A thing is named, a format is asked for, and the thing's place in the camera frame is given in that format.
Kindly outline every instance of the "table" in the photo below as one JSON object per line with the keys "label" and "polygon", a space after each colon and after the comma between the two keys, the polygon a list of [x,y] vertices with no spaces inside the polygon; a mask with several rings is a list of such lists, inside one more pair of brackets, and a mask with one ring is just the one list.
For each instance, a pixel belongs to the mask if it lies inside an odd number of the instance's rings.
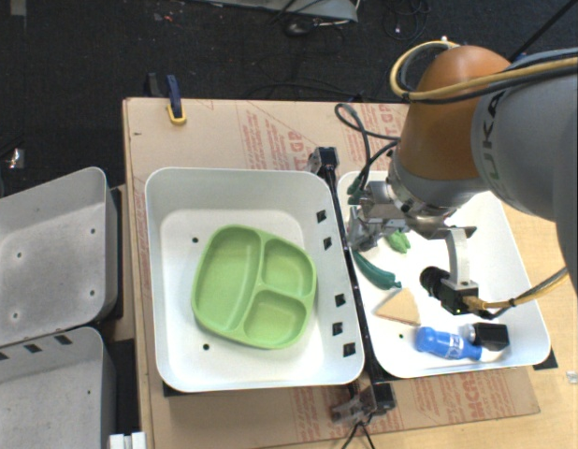
{"label": "table", "polygon": [[[182,100],[182,104],[187,123],[177,126],[168,119],[166,99],[123,101],[138,403],[141,429],[148,436],[149,447],[178,449],[209,444],[211,447],[262,447],[273,445],[271,441],[287,448],[341,447],[347,435],[344,428],[307,424],[300,428],[297,423],[288,428],[286,421],[282,421],[282,416],[288,413],[283,404],[293,405],[295,412],[295,406],[307,403],[308,398],[327,394],[316,389],[165,397],[154,361],[142,191],[148,176],[160,167],[304,169],[308,155],[318,146],[337,148],[341,173],[359,170],[363,162],[361,137],[338,121],[334,103]],[[395,135],[400,132],[407,112],[405,105],[355,104],[354,107],[367,128]],[[505,211],[531,283],[536,284],[560,269],[563,260],[554,225],[509,207]],[[490,441],[491,448],[578,447],[577,302],[569,282],[539,302],[551,336],[556,368],[506,369],[509,372],[503,377],[511,383],[508,387],[512,391],[516,381],[521,387],[531,384],[534,394],[520,393],[514,397],[515,404],[525,407],[521,412],[525,415],[464,423],[455,420],[460,423],[456,425],[439,421],[439,425],[421,424],[418,427],[422,428],[409,430],[395,430],[391,424],[398,427],[398,422],[389,421],[389,432],[372,435],[375,446],[451,448],[461,445],[484,449]],[[405,399],[397,397],[398,406],[402,400]],[[441,402],[437,404],[440,412]],[[237,407],[250,410],[252,416],[230,413]],[[301,413],[299,417],[312,419],[314,416],[324,419],[320,414],[311,413]],[[335,439],[317,441],[323,433]],[[352,446],[368,447],[368,444],[358,437]]]}

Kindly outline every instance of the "hole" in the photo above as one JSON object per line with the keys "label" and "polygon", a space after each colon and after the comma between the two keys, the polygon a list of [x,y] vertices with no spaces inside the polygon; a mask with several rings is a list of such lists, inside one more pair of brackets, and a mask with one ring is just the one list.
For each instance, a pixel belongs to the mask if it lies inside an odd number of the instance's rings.
{"label": "hole", "polygon": [[343,332],[343,323],[333,323],[333,336],[337,336]]}
{"label": "hole", "polygon": [[5,361],[8,359],[8,356],[5,355],[4,353],[0,353],[0,361]]}
{"label": "hole", "polygon": [[60,336],[54,336],[54,338],[60,342],[61,344],[63,344],[63,346],[67,346],[68,344],[73,344],[73,341],[70,340],[67,336],[64,335],[60,335]]}
{"label": "hole", "polygon": [[345,304],[345,295],[335,295],[335,305],[337,307],[343,306]]}
{"label": "hole", "polygon": [[33,353],[41,353],[42,349],[38,346],[36,346],[35,344],[25,344],[23,346],[27,351],[29,351],[31,354]]}
{"label": "hole", "polygon": [[355,354],[355,342],[348,342],[343,344],[343,357]]}

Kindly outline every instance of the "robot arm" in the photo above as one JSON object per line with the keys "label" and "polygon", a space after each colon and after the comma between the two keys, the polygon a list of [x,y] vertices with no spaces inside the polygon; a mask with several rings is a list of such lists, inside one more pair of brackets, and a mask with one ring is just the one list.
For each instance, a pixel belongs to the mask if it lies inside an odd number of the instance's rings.
{"label": "robot arm", "polygon": [[[398,76],[408,58],[440,45],[445,51],[417,90],[402,90]],[[370,182],[351,209],[352,248],[366,251],[398,229],[445,239],[451,278],[443,282],[460,291],[463,279],[468,294],[477,296],[466,256],[475,228],[453,228],[445,220],[477,193],[491,191],[556,223],[577,291],[577,49],[510,65],[480,47],[428,42],[401,57],[391,83],[411,105],[386,181]]]}

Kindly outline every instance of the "bread slice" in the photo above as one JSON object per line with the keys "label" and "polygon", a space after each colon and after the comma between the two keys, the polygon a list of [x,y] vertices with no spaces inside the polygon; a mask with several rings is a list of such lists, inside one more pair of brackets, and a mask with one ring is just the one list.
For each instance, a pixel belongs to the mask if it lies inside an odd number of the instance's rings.
{"label": "bread slice", "polygon": [[391,295],[374,312],[379,317],[397,321],[405,325],[419,326],[420,314],[413,294],[408,288],[403,288]]}

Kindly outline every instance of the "blue clamp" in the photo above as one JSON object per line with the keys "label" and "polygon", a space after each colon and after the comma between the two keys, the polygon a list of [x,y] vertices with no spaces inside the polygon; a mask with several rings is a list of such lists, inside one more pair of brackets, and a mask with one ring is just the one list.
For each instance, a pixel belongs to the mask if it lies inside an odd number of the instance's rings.
{"label": "blue clamp", "polygon": [[166,75],[166,86],[168,87],[168,98],[170,103],[166,106],[168,116],[173,124],[185,124],[187,118],[185,110],[181,104],[181,91],[174,75]]}

